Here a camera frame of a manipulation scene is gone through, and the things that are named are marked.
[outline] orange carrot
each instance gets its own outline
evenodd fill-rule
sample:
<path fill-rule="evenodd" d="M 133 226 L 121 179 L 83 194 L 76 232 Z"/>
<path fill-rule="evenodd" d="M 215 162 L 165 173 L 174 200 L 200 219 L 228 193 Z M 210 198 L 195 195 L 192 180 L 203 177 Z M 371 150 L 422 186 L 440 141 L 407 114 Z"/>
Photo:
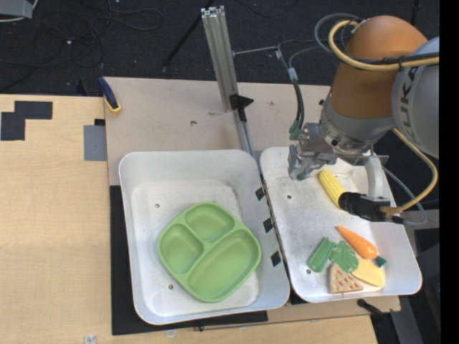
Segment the orange carrot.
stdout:
<path fill-rule="evenodd" d="M 364 259 L 376 259 L 378 257 L 377 248 L 364 237 L 359 236 L 353 231 L 349 231 L 343 226 L 337 226 L 339 233 L 344 239 L 362 256 Z"/>

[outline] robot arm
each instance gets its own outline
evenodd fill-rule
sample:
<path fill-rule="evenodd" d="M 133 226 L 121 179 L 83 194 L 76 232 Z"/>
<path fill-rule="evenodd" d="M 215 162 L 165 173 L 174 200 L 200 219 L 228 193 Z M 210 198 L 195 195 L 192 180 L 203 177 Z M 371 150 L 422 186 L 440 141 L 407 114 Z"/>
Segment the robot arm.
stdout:
<path fill-rule="evenodd" d="M 333 36 L 349 22 L 357 27 L 344 54 L 333 46 Z M 394 129 L 416 148 L 439 158 L 440 38 L 428 41 L 402 19 L 377 16 L 361 23 L 338 23 L 328 41 L 341 62 L 320 122 L 306 123 L 298 144 L 290 147 L 290 177 L 306 179 L 337 158 L 367 166 L 375 157 L 368 151 Z"/>

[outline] toy pizza slice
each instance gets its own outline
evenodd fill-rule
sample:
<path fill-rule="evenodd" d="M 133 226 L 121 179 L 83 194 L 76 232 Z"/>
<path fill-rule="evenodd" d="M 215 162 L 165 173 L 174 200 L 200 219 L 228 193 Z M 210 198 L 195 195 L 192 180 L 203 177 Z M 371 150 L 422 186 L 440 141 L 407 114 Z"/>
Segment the toy pizza slice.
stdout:
<path fill-rule="evenodd" d="M 330 268 L 330 292 L 345 293 L 358 292 L 363 286 L 352 275 L 344 272 L 338 264 L 332 264 Z"/>

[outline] yellow cheese wedge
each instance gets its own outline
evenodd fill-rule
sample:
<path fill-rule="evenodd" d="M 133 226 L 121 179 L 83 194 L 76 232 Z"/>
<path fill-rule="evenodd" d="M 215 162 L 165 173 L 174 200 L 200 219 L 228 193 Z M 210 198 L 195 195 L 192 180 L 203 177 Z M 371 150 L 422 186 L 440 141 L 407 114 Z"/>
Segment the yellow cheese wedge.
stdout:
<path fill-rule="evenodd" d="M 359 266 L 351 272 L 356 278 L 371 285 L 383 288 L 385 285 L 384 271 L 371 260 L 359 259 Z"/>

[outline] green plate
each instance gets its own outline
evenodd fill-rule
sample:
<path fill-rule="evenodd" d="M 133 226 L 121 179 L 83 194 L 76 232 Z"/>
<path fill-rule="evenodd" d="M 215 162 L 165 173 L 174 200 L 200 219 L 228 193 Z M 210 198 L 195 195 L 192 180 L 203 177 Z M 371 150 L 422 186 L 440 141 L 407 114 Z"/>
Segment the green plate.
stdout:
<path fill-rule="evenodd" d="M 211 201 L 194 204 L 178 215 L 159 236 L 158 253 L 169 273 L 204 302 L 230 296 L 261 260 L 254 234 Z"/>

